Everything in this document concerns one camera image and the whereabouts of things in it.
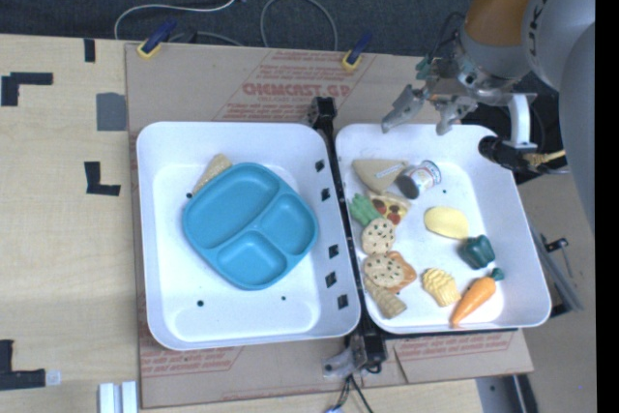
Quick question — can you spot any dark green bell pepper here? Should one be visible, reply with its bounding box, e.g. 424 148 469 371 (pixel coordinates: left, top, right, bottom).
458 234 496 271

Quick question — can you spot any black cylinder on white bracket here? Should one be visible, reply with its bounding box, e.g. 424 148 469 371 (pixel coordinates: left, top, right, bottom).
478 92 544 173

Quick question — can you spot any orange toast slice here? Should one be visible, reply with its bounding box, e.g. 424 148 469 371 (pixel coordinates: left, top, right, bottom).
386 250 418 295

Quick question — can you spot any tan waffle cone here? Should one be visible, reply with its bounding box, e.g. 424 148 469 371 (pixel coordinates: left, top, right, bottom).
363 276 408 320
192 153 234 195

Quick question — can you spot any brown cardboard board red print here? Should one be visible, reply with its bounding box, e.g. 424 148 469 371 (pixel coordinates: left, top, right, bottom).
123 42 535 410

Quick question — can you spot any pizza slice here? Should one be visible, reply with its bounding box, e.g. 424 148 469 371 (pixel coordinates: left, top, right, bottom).
368 192 412 225

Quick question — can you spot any green broccoli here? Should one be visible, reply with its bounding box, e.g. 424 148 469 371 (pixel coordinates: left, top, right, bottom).
347 192 379 227

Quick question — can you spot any yellow oval chip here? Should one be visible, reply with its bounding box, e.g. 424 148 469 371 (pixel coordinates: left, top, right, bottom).
423 205 470 240

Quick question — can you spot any black block with thin wires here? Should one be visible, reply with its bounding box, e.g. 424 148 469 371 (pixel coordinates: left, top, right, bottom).
307 96 338 132
343 328 389 373

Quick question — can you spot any thin black rod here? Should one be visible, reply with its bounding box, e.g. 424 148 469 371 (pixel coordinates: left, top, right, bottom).
323 118 376 339

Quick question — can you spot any chocolate chip biscuit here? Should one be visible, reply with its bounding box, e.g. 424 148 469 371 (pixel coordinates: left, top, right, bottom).
363 253 405 289
361 217 397 256

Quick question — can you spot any orange carrot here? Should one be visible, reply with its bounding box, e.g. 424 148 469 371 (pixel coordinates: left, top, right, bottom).
450 267 506 326

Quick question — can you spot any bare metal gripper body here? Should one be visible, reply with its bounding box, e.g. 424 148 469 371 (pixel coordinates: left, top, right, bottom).
425 56 517 118

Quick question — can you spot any beige bread wedge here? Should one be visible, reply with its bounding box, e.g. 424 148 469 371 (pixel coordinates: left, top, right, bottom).
351 158 408 195

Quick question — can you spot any white plastic tray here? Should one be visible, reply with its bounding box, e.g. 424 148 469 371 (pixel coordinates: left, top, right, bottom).
135 120 363 351
334 123 553 336

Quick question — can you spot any blue divided plate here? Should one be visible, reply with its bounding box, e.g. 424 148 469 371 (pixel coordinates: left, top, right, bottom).
182 162 319 292

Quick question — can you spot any yellow cupcake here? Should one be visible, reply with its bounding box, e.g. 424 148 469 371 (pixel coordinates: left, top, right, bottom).
421 267 461 309

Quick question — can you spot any small white can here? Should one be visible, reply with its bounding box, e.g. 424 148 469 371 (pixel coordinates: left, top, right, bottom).
396 160 443 200

